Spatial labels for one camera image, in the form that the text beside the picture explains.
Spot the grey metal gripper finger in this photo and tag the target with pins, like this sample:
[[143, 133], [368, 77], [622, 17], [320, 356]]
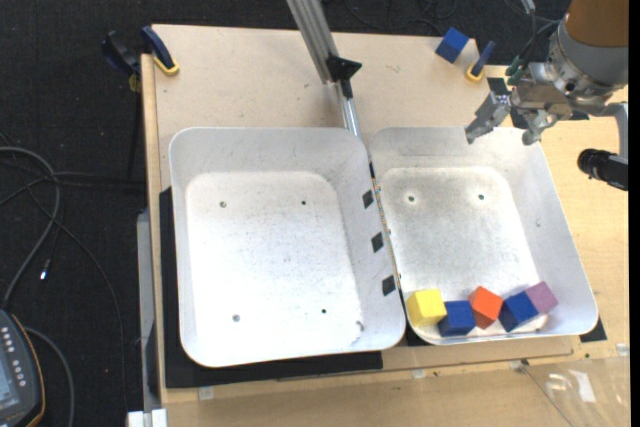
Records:
[[535, 125], [487, 117]]

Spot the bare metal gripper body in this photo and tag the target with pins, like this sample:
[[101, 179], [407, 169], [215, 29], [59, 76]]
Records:
[[545, 97]]

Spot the pale wood board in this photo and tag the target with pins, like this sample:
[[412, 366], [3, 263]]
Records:
[[250, 80]]

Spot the blue cube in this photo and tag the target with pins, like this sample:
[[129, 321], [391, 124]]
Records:
[[518, 311], [451, 45], [457, 317]]

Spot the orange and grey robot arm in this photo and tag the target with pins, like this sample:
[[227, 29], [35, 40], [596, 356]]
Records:
[[600, 5]]

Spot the white plastic tray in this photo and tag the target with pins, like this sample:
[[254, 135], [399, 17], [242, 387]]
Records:
[[270, 255], [460, 240]]

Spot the thin black and white rod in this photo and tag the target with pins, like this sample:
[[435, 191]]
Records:
[[352, 115]]

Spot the orange cube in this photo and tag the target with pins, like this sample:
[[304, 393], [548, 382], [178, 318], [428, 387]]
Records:
[[486, 305]]

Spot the yellow cube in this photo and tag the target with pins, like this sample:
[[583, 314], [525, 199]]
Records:
[[426, 306]]

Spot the black cylinder on white bracket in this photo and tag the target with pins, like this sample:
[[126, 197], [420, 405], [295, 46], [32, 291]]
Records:
[[602, 167]]

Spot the purple cube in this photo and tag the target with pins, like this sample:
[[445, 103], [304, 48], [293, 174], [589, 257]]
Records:
[[542, 297]]

